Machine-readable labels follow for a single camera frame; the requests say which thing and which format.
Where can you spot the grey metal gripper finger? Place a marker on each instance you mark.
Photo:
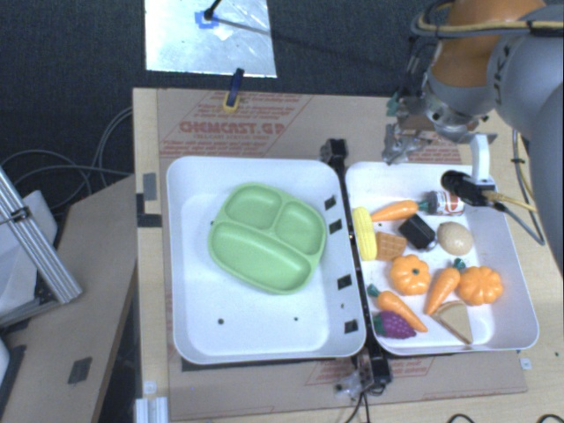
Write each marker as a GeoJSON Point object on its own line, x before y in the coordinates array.
{"type": "Point", "coordinates": [390, 148]}
{"type": "Point", "coordinates": [412, 146]}

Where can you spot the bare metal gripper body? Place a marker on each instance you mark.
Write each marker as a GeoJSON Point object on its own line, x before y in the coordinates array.
{"type": "Point", "coordinates": [449, 123]}

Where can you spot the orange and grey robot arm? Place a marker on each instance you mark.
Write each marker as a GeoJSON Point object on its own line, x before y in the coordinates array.
{"type": "Point", "coordinates": [524, 77]}

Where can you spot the orange carrot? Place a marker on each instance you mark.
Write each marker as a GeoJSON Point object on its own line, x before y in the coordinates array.
{"type": "Point", "coordinates": [396, 306]}
{"type": "Point", "coordinates": [394, 211]}
{"type": "Point", "coordinates": [442, 287]}

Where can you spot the small bottle with red label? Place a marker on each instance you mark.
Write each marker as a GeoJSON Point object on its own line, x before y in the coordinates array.
{"type": "Point", "coordinates": [449, 203]}

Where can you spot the black box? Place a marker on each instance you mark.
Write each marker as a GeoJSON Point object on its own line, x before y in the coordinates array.
{"type": "Point", "coordinates": [416, 232]}

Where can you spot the yellow corn cob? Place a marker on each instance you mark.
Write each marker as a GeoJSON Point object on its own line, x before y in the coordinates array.
{"type": "Point", "coordinates": [365, 232]}

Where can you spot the orange waffle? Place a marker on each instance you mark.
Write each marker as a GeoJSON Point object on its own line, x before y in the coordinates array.
{"type": "Point", "coordinates": [390, 246]}

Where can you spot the beige potato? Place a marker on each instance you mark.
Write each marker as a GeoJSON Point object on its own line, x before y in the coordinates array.
{"type": "Point", "coordinates": [455, 238]}

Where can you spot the brown cardboard board, red print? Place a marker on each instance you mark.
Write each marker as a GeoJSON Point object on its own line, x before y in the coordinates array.
{"type": "Point", "coordinates": [282, 126]}

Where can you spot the thin black rod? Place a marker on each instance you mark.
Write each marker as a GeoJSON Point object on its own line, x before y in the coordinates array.
{"type": "Point", "coordinates": [355, 262]}

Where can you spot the orange pumpkin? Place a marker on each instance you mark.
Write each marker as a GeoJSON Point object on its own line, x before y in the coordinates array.
{"type": "Point", "coordinates": [480, 285]}
{"type": "Point", "coordinates": [410, 276]}

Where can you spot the white plastic tray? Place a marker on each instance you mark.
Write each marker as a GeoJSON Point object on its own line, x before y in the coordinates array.
{"type": "Point", "coordinates": [247, 324]}
{"type": "Point", "coordinates": [498, 258]}

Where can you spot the green divided plate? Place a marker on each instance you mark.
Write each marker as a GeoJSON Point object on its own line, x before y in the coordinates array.
{"type": "Point", "coordinates": [260, 254]}

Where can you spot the purple grapes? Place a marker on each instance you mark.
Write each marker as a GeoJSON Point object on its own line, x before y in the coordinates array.
{"type": "Point", "coordinates": [395, 325]}

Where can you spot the beige sandwich wedge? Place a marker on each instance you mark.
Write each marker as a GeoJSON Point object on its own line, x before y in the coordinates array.
{"type": "Point", "coordinates": [456, 320]}

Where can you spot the black cylinder on white bracket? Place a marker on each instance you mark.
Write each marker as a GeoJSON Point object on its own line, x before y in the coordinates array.
{"type": "Point", "coordinates": [479, 157]}

